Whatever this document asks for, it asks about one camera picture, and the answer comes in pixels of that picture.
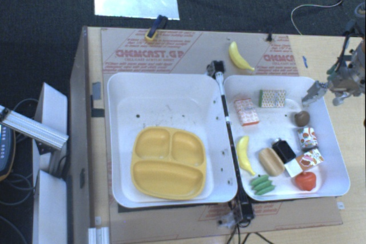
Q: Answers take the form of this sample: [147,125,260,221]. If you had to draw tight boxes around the green pea pods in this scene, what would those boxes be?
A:
[249,174,276,196]

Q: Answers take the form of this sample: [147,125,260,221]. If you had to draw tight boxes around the brown round toy food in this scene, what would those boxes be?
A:
[294,110,311,127]

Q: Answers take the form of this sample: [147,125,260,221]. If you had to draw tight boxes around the black block with thin wires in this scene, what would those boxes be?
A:
[233,199,256,224]
[206,60,227,76]

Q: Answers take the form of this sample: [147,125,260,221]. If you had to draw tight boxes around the white plastic tray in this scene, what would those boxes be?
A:
[107,71,239,209]
[222,74,351,203]

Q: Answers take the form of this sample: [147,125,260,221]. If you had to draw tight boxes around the white can with orange print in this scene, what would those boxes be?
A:
[297,126,319,151]

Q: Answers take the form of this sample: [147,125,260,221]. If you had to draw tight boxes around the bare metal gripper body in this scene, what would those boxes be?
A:
[327,54,366,97]

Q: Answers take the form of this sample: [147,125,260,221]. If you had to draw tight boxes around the white and orange printed carton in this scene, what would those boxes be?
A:
[284,148,325,178]

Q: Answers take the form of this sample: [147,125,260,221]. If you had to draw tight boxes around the yellow banana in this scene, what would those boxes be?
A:
[236,135,257,177]
[228,41,256,73]

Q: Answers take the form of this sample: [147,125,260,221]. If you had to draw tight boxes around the tan hot dog bun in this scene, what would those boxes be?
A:
[258,147,286,177]

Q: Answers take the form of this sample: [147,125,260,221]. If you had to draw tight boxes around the thin black and white rod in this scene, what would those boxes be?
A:
[215,71,250,211]

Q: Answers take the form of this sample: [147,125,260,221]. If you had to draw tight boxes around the brown cardboard board red print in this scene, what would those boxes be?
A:
[100,27,344,238]

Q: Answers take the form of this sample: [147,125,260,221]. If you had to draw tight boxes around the red toy pepper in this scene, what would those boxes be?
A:
[295,171,317,192]

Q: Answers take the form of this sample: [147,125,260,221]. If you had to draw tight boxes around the yellow divided plate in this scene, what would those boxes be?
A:
[130,126,208,201]

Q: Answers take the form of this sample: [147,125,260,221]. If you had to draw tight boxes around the black bottle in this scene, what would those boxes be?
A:
[271,138,297,165]

